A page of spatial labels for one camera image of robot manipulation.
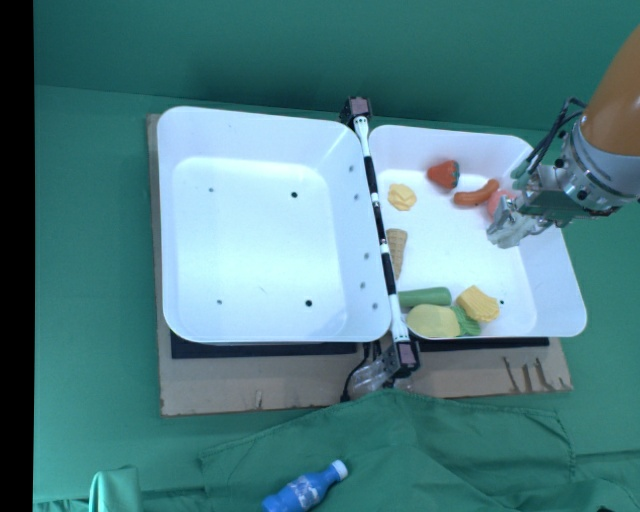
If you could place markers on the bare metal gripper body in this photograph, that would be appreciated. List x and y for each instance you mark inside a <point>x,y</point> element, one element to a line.
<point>552,197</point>

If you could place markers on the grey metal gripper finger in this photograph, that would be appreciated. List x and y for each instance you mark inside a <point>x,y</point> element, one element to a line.
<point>517,232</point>
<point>502,215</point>

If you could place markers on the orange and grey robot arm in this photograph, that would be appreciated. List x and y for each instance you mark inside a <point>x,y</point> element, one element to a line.
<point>615,110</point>

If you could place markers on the pink round toy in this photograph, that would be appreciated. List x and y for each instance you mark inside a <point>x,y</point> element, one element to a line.
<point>496,201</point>

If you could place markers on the orange toy sausage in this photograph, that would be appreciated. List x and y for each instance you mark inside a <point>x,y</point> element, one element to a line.
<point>472,196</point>

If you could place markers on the white plastic tray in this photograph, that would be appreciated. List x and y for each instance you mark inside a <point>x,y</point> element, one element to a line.
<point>460,250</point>
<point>250,240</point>

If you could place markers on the red toy strawberry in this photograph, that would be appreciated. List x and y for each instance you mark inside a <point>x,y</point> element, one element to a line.
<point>442,174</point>

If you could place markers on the yellow ribbed toy slice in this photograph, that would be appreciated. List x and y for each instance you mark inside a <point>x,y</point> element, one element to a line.
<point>479,303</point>

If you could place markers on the yellow toy crisps pile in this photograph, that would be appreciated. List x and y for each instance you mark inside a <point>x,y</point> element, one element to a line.
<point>401,197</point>

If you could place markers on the green ribbed toy slice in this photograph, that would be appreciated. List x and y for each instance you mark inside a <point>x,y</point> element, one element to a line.
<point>469,324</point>

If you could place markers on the tan toy ice cream cone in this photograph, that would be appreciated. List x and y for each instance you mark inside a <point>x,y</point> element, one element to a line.
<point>397,245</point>

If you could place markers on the green toy cucumber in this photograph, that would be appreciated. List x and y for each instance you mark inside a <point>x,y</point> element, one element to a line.
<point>425,297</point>

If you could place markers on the black and white thin rod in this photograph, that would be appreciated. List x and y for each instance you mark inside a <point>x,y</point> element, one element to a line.
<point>381,225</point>

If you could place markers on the yellow toy mango slice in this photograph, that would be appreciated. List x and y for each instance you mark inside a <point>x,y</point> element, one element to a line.
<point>432,321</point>

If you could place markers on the brown cardboard board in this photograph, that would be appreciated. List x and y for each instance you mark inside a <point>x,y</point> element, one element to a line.
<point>280,375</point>

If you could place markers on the blue plastic bottle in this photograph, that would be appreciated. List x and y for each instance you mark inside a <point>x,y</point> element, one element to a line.
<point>300,490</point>

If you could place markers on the pale green cloth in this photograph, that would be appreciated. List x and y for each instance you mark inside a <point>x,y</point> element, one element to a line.
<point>115,490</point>

